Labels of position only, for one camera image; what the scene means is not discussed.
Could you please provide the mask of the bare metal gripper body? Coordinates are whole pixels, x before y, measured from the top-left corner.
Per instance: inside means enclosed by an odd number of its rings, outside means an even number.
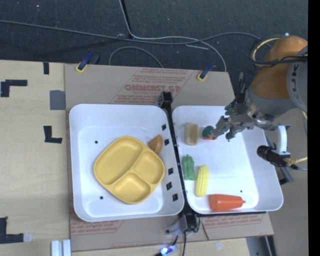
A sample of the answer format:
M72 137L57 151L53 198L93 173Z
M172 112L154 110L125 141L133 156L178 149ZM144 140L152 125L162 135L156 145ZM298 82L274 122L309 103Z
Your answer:
M253 103L230 103L226 107L226 115L229 116L229 132L252 130L254 126L267 130L275 120L274 116L263 113Z

